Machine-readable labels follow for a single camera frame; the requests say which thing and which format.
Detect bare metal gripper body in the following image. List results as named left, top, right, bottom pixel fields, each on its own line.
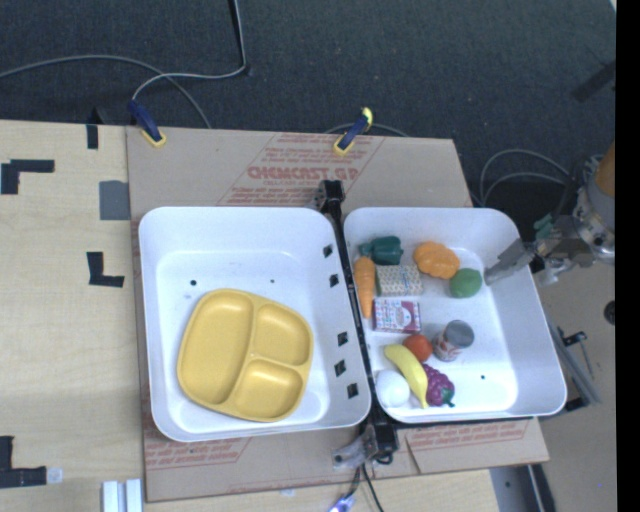
left=530, top=199, right=617, bottom=271

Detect green round fruit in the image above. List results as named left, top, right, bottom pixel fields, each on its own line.
left=448, top=267, right=484, bottom=300

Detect orange pumpkin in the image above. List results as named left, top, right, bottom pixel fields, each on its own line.
left=412, top=241, right=462, bottom=281

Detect white plastic tray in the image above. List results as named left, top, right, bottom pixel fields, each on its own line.
left=138, top=205, right=373, bottom=444
left=342, top=206, right=569, bottom=425

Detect small red and white can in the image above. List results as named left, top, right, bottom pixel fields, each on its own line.
left=431, top=319, right=476, bottom=363

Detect beige patterned carton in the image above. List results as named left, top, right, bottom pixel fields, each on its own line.
left=374, top=264, right=425, bottom=298

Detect orange round fruit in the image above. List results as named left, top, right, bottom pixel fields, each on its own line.
left=402, top=333, right=435, bottom=364

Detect green bell pepper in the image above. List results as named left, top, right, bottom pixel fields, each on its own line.
left=357, top=235, right=405, bottom=267

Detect pink and white carton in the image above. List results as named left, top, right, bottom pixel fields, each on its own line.
left=371, top=297, right=423, bottom=335

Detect purple grapes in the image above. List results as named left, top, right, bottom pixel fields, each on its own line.
left=421, top=362, right=457, bottom=409

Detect orange carrot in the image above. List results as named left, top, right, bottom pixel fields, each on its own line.
left=352, top=255, right=378, bottom=320

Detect yellow banana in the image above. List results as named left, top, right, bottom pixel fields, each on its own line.
left=383, top=343, right=431, bottom=410

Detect thin black rod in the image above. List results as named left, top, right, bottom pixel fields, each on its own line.
left=327, top=207, right=389, bottom=431

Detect white egg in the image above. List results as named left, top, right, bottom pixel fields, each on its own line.
left=374, top=368, right=412, bottom=408

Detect yellow divided plate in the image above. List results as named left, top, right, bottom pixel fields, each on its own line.
left=175, top=287, right=315, bottom=424

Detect brown cardboard board red print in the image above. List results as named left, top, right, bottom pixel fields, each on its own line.
left=124, top=124, right=551, bottom=504

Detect black cylinder on white bracket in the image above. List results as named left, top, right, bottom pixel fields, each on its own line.
left=528, top=253, right=569, bottom=288

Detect black block with thin wires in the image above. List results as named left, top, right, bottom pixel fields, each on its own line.
left=313, top=179, right=347, bottom=214
left=362, top=421, right=401, bottom=464

